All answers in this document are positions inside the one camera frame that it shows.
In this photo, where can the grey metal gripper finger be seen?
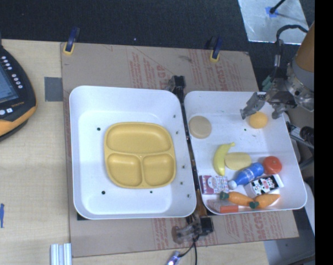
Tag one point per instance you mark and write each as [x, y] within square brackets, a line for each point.
[279, 110]
[253, 103]

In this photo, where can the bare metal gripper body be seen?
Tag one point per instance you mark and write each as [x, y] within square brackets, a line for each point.
[283, 92]

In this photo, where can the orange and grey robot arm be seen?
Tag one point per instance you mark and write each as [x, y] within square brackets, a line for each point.
[307, 51]

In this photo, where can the orange-yellow round ball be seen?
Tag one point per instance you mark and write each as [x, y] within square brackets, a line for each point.
[258, 120]

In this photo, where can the white plastic tray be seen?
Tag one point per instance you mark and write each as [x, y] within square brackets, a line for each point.
[265, 142]
[86, 175]

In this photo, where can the orange tomato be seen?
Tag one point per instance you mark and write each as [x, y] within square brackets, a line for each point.
[272, 165]

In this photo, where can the beige round biscuit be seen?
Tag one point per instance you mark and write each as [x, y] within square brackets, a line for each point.
[200, 127]

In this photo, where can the yellow oval bread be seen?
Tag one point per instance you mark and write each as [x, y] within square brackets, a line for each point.
[238, 161]

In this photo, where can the yellow banana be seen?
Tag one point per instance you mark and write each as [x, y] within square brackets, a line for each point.
[218, 159]

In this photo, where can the blue and white bottle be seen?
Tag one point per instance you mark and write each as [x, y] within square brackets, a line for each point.
[247, 174]

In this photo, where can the thin black and white rod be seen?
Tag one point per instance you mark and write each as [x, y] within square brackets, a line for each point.
[189, 139]

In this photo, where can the black and white cow carton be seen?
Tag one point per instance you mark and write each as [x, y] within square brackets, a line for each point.
[265, 185]

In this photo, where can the pink and white carton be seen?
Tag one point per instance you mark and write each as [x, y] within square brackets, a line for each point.
[213, 184]

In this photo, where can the orange carrot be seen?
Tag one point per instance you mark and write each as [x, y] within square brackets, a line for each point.
[267, 200]
[238, 198]

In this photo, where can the orange and white packet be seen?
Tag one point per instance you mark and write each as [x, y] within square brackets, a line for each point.
[224, 208]

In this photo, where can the yellow divided plate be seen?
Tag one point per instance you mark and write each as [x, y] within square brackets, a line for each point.
[139, 153]

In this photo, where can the brown cardboard board red print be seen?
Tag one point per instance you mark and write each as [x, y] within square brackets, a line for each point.
[106, 65]

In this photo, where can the black cylinder on white bracket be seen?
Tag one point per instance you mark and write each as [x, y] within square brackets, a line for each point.
[305, 134]

